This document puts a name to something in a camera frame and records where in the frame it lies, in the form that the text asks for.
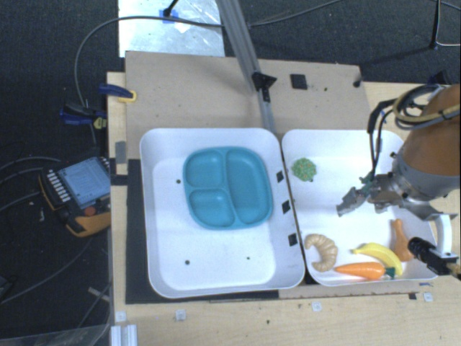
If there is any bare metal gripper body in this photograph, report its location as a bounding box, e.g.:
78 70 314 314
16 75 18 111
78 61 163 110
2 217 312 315
361 173 416 215

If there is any beige croissant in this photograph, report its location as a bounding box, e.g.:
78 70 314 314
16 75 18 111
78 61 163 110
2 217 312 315
304 233 339 272

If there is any white plastic tray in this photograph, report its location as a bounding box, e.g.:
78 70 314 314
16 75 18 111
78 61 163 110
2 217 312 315
139 127 307 300
281 128 439 288

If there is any brown chicken drumstick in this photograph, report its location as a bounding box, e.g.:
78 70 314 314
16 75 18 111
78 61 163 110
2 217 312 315
390 218 416 263

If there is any green broccoli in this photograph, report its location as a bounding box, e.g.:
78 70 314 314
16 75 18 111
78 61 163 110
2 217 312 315
290 157 318 183

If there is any yellow banana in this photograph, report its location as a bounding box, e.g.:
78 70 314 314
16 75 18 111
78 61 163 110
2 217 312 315
352 241 405 278

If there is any orange carrot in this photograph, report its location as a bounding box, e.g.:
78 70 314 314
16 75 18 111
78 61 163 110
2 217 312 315
334 261 397 281

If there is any blue divided plate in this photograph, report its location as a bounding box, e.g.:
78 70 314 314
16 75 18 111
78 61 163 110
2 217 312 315
182 146 274 231

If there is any brown cardboard board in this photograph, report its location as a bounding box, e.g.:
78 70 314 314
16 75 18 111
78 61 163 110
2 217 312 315
124 50 441 305

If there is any black cylinder on white bracket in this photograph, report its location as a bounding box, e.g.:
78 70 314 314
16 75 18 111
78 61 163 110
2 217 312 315
408 213 460 277

